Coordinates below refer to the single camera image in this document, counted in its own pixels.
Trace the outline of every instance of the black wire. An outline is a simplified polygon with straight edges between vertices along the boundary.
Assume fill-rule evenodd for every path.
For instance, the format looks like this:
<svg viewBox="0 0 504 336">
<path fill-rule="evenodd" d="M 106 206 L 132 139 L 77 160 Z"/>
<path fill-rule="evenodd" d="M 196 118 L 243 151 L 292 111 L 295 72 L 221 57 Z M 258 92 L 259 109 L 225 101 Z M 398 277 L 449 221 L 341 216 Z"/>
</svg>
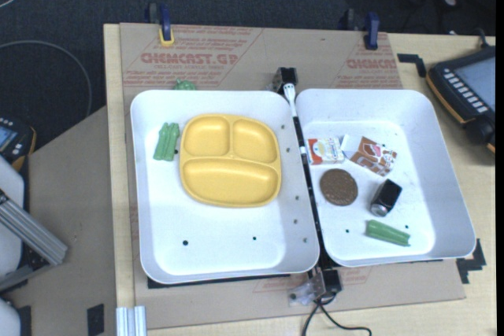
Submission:
<svg viewBox="0 0 504 336">
<path fill-rule="evenodd" d="M 339 327 L 340 329 L 343 329 L 343 330 L 365 330 L 366 332 L 368 332 L 368 335 L 369 336 L 372 336 L 372 332 L 371 332 L 371 329 L 367 328 L 367 327 L 345 327 L 343 326 L 342 324 L 336 322 L 334 320 L 334 318 L 332 318 L 331 315 L 329 315 L 329 312 L 327 312 L 324 308 L 324 305 L 327 305 L 327 304 L 330 304 L 331 302 L 334 301 L 334 299 L 336 298 L 336 294 L 333 293 L 332 295 L 328 296 L 328 297 L 320 297 L 318 299 L 316 299 L 314 301 L 315 303 L 315 308 L 313 308 L 313 311 L 309 314 L 308 318 L 306 318 L 306 321 L 305 321 L 305 324 L 303 325 L 302 327 L 302 332 L 301 332 L 301 336 L 306 336 L 306 332 L 308 331 L 308 326 L 309 326 L 309 323 L 310 321 L 312 320 L 313 316 L 315 315 L 315 313 L 317 312 L 317 310 L 320 308 L 322 310 L 322 312 L 329 318 L 329 320 L 334 323 L 337 327 Z"/>
<path fill-rule="evenodd" d="M 424 6 L 425 6 L 425 2 L 424 2 L 424 4 L 422 4 L 422 5 L 420 5 L 420 6 L 417 6 L 414 10 L 412 10 L 412 11 L 409 13 L 409 15 L 406 17 L 406 19 L 405 19 L 405 20 L 404 20 L 404 22 L 402 23 L 401 28 L 399 29 L 399 32 L 400 32 L 400 33 L 404 33 L 404 32 L 406 31 L 406 29 L 411 30 L 411 28 L 412 28 L 412 27 L 416 27 L 416 26 L 421 27 L 421 26 L 422 26 L 422 24 L 417 24 L 416 26 L 410 26 L 410 27 L 408 27 L 408 23 L 410 22 L 411 17 L 413 17 L 413 15 L 414 15 L 414 14 L 415 14 L 418 10 L 420 10 L 422 7 L 424 7 Z M 426 28 L 426 31 L 430 34 L 430 30 L 429 30 L 427 27 L 425 27 L 425 28 Z"/>
<path fill-rule="evenodd" d="M 474 31 L 480 36 L 481 38 L 481 47 L 486 48 L 487 46 L 490 46 L 487 42 L 487 36 L 485 35 L 485 31 L 483 31 L 482 28 L 475 28 Z"/>
</svg>

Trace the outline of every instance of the yellow divided plate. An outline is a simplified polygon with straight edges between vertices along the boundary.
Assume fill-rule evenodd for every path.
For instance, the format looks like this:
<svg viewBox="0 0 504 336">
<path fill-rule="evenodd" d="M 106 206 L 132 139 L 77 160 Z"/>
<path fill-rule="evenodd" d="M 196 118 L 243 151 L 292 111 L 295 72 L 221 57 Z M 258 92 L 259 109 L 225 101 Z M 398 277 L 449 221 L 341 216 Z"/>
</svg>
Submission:
<svg viewBox="0 0 504 336">
<path fill-rule="evenodd" d="M 266 205 L 280 190 L 276 136 L 262 122 L 245 116 L 196 116 L 183 130 L 180 178 L 183 188 L 203 203 Z"/>
</svg>

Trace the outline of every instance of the cookie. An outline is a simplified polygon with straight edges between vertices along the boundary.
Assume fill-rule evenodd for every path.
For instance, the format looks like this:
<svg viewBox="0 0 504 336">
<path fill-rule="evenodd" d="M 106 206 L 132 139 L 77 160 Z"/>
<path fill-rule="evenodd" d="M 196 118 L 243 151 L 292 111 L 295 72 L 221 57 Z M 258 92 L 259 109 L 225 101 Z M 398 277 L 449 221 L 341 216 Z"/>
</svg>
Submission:
<svg viewBox="0 0 504 336">
<path fill-rule="evenodd" d="M 340 168 L 326 171 L 321 178 L 325 199 L 338 206 L 348 206 L 357 199 L 357 183 L 352 175 Z"/>
</svg>

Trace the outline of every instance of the black can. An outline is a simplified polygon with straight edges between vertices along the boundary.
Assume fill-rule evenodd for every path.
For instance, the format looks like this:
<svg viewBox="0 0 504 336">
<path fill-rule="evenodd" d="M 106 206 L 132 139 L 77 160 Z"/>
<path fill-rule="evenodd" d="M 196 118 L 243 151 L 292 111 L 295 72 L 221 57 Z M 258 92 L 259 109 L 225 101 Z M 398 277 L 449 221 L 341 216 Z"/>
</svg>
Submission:
<svg viewBox="0 0 504 336">
<path fill-rule="evenodd" d="M 395 206 L 401 194 L 402 188 L 395 182 L 387 179 L 376 190 L 374 198 L 371 200 L 370 210 L 378 217 L 385 217 Z"/>
</svg>

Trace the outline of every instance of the green food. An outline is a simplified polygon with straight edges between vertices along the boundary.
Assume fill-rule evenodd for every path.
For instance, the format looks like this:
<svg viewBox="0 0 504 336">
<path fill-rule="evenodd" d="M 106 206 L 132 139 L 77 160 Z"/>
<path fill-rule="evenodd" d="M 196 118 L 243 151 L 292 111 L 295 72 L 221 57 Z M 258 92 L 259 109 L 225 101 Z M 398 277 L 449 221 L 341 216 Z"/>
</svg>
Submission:
<svg viewBox="0 0 504 336">
<path fill-rule="evenodd" d="M 176 80 L 173 90 L 196 90 L 196 86 L 189 80 Z"/>
<path fill-rule="evenodd" d="M 159 131 L 159 140 L 157 141 L 154 159 L 158 161 L 173 161 L 175 156 L 176 140 L 180 136 L 178 124 L 164 123 Z"/>
<path fill-rule="evenodd" d="M 368 221 L 368 226 L 365 229 L 366 235 L 369 237 L 381 239 L 382 241 L 393 242 L 401 246 L 410 246 L 408 241 L 410 235 L 406 232 L 397 230 L 391 226 L 380 223 L 376 220 Z"/>
</svg>

